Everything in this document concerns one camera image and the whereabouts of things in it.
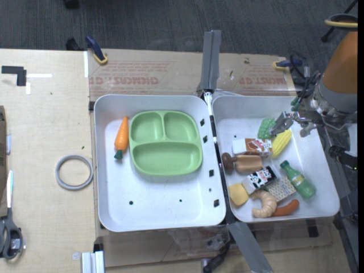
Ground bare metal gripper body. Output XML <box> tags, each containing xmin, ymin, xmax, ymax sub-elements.
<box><xmin>292</xmin><ymin>105</ymin><xmax>357</xmax><ymax>138</ymax></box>

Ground yellow corn cob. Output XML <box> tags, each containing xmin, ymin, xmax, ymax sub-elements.
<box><xmin>271</xmin><ymin>129</ymin><xmax>293</xmax><ymax>158</ymax></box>

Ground green bumpy toy vegetable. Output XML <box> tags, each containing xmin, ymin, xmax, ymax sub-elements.
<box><xmin>257</xmin><ymin>118</ymin><xmax>277</xmax><ymax>140</ymax></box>

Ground brown and white carton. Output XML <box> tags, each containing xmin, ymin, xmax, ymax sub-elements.
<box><xmin>231</xmin><ymin>137</ymin><xmax>274</xmax><ymax>157</ymax></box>

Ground white plastic tray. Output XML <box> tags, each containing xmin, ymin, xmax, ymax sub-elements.
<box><xmin>211</xmin><ymin>95</ymin><xmax>341</xmax><ymax>224</ymax></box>
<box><xmin>93</xmin><ymin>94</ymin><xmax>227</xmax><ymax>233</ymax></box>

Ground hot dog in tan bun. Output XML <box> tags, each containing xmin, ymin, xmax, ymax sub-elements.
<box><xmin>221</xmin><ymin>152</ymin><xmax>263</xmax><ymax>174</ymax></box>

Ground cow print milk carton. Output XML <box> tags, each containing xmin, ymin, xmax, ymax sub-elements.
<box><xmin>241</xmin><ymin>165</ymin><xmax>278</xmax><ymax>195</ymax></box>

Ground green plastic bottle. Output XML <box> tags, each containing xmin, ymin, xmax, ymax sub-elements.
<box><xmin>279</xmin><ymin>160</ymin><xmax>317</xmax><ymax>200</ymax></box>

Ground thin black and white rod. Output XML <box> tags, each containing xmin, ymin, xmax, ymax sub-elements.
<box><xmin>204</xmin><ymin>92</ymin><xmax>226</xmax><ymax>181</ymax></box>

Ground tan croissant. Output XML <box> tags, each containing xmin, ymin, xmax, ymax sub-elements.
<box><xmin>251</xmin><ymin>190</ymin><xmax>278</xmax><ymax>219</ymax></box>

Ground yellow cheese slice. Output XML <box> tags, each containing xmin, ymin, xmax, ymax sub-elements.
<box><xmin>227</xmin><ymin>182</ymin><xmax>250</xmax><ymax>208</ymax></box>

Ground orange sausage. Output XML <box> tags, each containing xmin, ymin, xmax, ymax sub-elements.
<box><xmin>271</xmin><ymin>198</ymin><xmax>300</xmax><ymax>217</ymax></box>

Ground green divided plate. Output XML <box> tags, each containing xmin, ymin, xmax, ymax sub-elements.
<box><xmin>128</xmin><ymin>110</ymin><xmax>204</xmax><ymax>177</ymax></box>

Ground brown cardboard board red print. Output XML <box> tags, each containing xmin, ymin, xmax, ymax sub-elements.
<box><xmin>86</xmin><ymin>48</ymin><xmax>334</xmax><ymax>268</ymax></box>

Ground orange carrot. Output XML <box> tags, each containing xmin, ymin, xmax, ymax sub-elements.
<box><xmin>113</xmin><ymin>115</ymin><xmax>130</xmax><ymax>160</ymax></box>

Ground grey tape roll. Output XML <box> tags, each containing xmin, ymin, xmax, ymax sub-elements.
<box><xmin>55</xmin><ymin>154</ymin><xmax>94</xmax><ymax>191</ymax></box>

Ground grey handled scissors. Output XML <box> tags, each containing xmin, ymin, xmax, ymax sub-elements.
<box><xmin>0</xmin><ymin>169</ymin><xmax>25</xmax><ymax>261</ymax></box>

